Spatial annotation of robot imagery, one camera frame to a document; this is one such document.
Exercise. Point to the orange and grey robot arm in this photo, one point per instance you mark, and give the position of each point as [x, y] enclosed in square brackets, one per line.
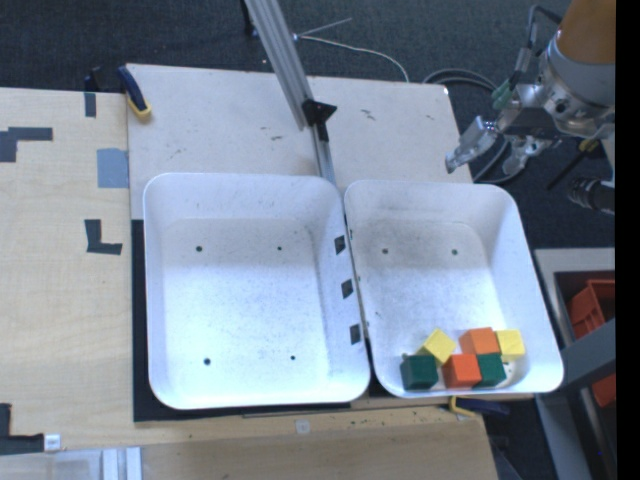
[587, 23]

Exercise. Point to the pale flat board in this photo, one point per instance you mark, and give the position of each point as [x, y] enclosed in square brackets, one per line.
[225, 118]

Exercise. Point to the orange cube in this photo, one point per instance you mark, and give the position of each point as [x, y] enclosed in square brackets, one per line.
[461, 370]
[480, 340]

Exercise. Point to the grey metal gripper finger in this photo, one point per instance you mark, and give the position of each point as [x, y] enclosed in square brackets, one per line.
[472, 143]
[522, 152]

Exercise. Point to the yellow cube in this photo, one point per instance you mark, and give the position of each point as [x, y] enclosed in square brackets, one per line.
[439, 344]
[511, 344]

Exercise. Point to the white plastic tray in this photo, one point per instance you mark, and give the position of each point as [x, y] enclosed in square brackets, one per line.
[245, 293]
[430, 278]

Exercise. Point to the green cube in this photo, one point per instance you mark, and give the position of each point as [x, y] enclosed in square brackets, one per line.
[491, 369]
[419, 372]

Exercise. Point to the black cylinder on white bracket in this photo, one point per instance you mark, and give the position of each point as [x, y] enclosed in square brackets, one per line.
[592, 193]

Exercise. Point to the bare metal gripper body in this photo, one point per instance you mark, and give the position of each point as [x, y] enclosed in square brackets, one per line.
[535, 118]

